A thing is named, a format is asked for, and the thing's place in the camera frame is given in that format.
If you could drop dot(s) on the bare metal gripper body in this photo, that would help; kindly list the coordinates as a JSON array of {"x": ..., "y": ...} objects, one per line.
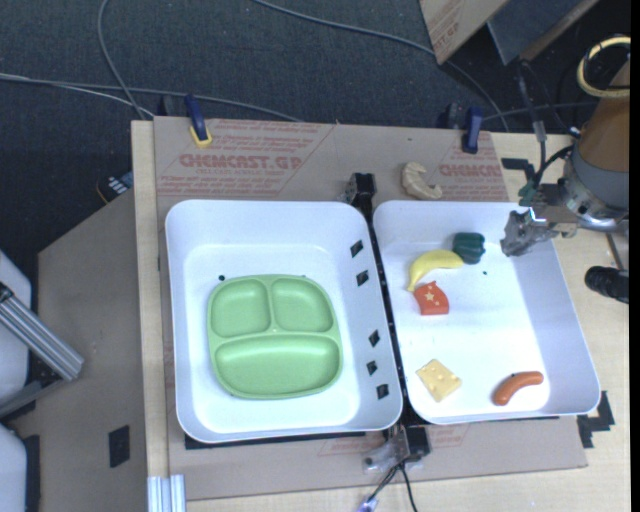
[{"x": 555, "y": 210}]

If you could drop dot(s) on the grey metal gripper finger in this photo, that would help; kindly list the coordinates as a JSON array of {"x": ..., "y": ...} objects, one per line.
[
  {"x": 516, "y": 232},
  {"x": 541, "y": 234}
]

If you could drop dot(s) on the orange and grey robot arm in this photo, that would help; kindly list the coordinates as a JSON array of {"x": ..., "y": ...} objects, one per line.
[{"x": 607, "y": 130}]

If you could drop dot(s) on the dark green bell pepper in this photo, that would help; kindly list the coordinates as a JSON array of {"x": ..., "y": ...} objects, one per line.
[{"x": 470, "y": 246}]

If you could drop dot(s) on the yellow banana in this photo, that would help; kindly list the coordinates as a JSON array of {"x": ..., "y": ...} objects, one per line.
[{"x": 435, "y": 261}]

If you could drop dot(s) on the white plastic tray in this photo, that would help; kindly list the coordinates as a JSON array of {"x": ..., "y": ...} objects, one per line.
[
  {"x": 500, "y": 335},
  {"x": 280, "y": 235}
]

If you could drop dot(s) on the red pizza slice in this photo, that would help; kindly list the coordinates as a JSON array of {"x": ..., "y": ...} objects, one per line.
[{"x": 432, "y": 301}]

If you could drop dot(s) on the beige croissant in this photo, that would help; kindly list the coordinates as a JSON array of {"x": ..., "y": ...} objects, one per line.
[{"x": 416, "y": 181}]

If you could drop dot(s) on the orange sausage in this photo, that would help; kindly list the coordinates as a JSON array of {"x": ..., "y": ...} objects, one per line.
[{"x": 515, "y": 386}]

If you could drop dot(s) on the yellow cheese wedge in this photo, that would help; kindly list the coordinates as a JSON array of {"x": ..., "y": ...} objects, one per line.
[{"x": 439, "y": 380}]

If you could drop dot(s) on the brown cardboard board red print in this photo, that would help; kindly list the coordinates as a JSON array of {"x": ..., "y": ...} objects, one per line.
[{"x": 300, "y": 165}]

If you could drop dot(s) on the green divided plate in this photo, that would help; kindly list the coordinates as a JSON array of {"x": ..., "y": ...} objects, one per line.
[{"x": 275, "y": 360}]

